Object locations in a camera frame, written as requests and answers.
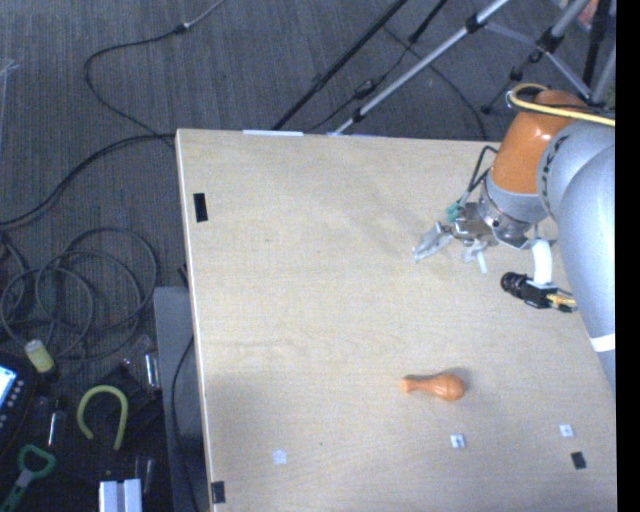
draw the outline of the table top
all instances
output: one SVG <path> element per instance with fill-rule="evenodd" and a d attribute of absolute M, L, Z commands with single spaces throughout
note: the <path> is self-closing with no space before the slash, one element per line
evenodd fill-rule
<path fill-rule="evenodd" d="M 178 131 L 215 510 L 617 510 L 615 399 L 579 313 L 500 288 L 530 252 L 489 248 L 486 274 L 457 241 L 413 260 L 484 145 Z M 461 399 L 400 388 L 444 371 Z"/>

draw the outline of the black device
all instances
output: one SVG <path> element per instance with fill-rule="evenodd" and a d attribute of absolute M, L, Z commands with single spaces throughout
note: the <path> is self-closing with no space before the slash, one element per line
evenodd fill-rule
<path fill-rule="evenodd" d="M 0 456 L 20 428 L 36 386 L 37 374 L 29 360 L 0 352 Z"/>

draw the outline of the green scissors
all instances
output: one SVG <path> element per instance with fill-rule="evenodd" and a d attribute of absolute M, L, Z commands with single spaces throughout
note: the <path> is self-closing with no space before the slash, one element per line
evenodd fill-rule
<path fill-rule="evenodd" d="M 38 470 L 29 469 L 24 461 L 29 453 L 44 460 L 46 462 L 45 466 Z M 13 484 L 9 495 L 2 502 L 2 505 L 0 505 L 0 512 L 12 512 L 16 510 L 29 484 L 34 480 L 40 480 L 49 475 L 55 467 L 56 458 L 52 454 L 32 444 L 24 445 L 18 452 L 18 469 L 20 470 L 20 476 L 18 476 L 16 483 Z"/>

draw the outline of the wooden pestle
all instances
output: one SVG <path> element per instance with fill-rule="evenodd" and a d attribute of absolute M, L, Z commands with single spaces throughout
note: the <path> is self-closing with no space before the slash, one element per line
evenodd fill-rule
<path fill-rule="evenodd" d="M 426 391 L 449 401 L 458 400 L 464 395 L 464 381 L 452 373 L 441 373 L 429 378 L 407 376 L 400 382 L 400 388 L 405 393 Z"/>

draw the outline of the screen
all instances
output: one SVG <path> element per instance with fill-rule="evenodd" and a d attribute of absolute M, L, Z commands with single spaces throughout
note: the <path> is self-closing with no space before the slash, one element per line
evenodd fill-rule
<path fill-rule="evenodd" d="M 0 365 L 0 407 L 4 405 L 4 399 L 9 394 L 17 376 L 18 374 L 13 370 Z"/>

